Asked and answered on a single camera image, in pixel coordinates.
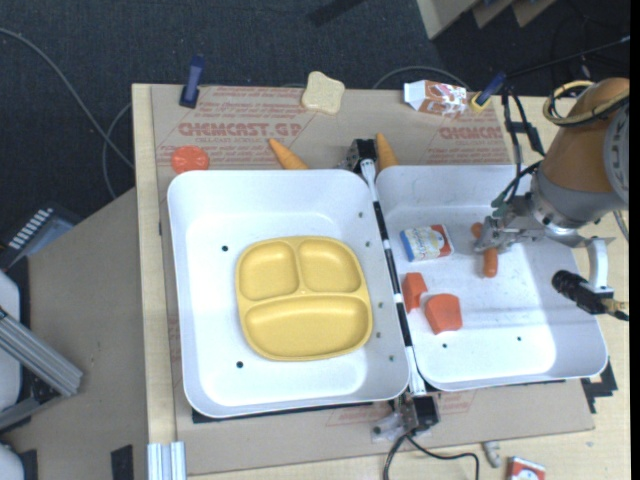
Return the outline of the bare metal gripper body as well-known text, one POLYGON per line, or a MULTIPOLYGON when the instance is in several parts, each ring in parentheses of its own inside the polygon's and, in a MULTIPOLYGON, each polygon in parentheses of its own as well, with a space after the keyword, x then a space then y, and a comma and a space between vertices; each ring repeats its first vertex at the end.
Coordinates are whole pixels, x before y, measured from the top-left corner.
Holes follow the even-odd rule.
POLYGON ((572 221, 541 196, 520 195, 485 218, 483 245, 512 246, 548 238, 566 246, 584 246, 580 226, 580 222, 572 221))

